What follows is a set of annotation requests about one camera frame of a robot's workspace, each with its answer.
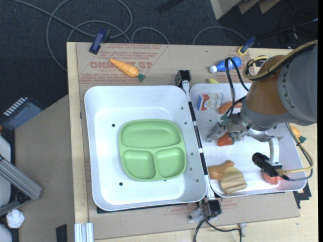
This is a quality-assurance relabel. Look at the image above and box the red white blue carton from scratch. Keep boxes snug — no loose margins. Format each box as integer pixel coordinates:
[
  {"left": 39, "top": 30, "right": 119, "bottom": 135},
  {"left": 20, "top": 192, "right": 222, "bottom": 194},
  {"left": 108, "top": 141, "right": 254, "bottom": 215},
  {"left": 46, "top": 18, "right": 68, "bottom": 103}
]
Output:
[{"left": 195, "top": 92, "right": 224, "bottom": 111}]

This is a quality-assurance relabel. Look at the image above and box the thin black and white rod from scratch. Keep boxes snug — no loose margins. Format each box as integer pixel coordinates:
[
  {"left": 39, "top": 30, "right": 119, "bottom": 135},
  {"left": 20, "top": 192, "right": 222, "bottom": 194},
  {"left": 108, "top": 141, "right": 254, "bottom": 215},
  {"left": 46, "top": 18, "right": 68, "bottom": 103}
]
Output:
[{"left": 181, "top": 80, "right": 216, "bottom": 200}]

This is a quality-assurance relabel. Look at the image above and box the blue and white bottle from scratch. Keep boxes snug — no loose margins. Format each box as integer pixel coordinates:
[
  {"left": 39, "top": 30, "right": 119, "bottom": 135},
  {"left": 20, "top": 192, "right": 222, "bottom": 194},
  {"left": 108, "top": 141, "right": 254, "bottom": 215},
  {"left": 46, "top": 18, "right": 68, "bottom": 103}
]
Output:
[{"left": 209, "top": 56, "right": 243, "bottom": 74}]

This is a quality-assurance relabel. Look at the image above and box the pink-red toy food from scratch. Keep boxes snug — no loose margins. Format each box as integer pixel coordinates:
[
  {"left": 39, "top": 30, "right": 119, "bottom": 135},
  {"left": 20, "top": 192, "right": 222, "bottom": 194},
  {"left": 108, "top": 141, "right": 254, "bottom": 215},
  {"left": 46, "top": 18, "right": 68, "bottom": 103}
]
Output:
[{"left": 262, "top": 171, "right": 285, "bottom": 186}]

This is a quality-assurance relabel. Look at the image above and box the black cylinder on white bracket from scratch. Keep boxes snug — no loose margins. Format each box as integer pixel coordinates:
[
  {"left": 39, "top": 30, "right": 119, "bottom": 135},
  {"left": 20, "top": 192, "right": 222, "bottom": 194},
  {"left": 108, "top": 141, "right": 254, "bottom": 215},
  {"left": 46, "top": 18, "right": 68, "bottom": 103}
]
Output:
[{"left": 248, "top": 129, "right": 284, "bottom": 179}]

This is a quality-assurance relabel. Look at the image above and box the red-orange toy with green top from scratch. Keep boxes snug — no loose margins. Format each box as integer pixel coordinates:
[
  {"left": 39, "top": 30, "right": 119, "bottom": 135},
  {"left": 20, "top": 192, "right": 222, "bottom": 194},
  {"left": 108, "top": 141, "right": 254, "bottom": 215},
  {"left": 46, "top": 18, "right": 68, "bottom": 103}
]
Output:
[{"left": 217, "top": 132, "right": 236, "bottom": 147}]

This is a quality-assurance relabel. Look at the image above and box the orange carrot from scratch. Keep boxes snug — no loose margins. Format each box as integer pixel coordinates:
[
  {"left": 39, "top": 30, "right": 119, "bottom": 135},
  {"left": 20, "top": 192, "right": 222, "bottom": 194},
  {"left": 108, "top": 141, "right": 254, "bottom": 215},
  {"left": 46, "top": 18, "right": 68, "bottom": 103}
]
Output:
[
  {"left": 288, "top": 125, "right": 307, "bottom": 144},
  {"left": 109, "top": 58, "right": 146, "bottom": 82}
]

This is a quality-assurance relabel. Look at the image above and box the orange sausage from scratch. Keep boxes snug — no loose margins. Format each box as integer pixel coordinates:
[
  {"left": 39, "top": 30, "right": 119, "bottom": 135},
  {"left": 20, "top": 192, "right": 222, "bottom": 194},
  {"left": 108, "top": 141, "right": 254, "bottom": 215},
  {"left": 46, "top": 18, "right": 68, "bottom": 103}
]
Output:
[{"left": 218, "top": 100, "right": 243, "bottom": 115}]

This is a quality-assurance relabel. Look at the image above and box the white plastic tray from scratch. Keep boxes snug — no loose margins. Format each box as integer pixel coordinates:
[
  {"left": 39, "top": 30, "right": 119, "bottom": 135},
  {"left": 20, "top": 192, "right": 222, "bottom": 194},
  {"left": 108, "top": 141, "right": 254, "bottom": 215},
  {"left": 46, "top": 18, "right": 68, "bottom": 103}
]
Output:
[
  {"left": 189, "top": 82, "right": 308, "bottom": 199},
  {"left": 83, "top": 85, "right": 208, "bottom": 212}
]

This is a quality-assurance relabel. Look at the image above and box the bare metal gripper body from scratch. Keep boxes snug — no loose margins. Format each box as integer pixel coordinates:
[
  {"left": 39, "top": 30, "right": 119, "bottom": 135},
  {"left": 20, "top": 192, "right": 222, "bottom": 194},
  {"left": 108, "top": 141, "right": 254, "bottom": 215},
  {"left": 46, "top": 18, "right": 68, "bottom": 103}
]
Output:
[{"left": 222, "top": 112, "right": 255, "bottom": 139}]

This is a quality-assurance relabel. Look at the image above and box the green divided plate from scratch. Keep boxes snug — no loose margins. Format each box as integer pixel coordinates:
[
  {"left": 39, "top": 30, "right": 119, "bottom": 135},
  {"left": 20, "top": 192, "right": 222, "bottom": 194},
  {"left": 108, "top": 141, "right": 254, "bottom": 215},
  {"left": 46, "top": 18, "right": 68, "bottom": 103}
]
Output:
[{"left": 118, "top": 118, "right": 188, "bottom": 182}]

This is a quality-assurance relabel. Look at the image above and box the orange chicken drumstick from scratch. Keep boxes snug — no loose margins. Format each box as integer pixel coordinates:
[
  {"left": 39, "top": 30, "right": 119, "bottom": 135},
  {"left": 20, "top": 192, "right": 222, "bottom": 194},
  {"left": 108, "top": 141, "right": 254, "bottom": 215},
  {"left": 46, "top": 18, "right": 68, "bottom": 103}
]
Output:
[{"left": 207, "top": 160, "right": 236, "bottom": 181}]

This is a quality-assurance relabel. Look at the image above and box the brown cardboard board red print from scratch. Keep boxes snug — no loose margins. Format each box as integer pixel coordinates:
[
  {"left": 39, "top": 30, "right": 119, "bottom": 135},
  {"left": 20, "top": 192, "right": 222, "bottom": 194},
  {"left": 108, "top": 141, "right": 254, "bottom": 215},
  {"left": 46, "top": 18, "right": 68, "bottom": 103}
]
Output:
[{"left": 75, "top": 42, "right": 301, "bottom": 240}]

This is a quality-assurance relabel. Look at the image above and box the tan ridged bread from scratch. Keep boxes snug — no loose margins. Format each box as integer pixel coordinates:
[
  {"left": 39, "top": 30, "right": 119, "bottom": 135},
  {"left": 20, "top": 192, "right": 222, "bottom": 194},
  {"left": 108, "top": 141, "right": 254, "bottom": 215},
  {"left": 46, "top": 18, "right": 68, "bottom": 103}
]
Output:
[{"left": 220, "top": 166, "right": 248, "bottom": 195}]

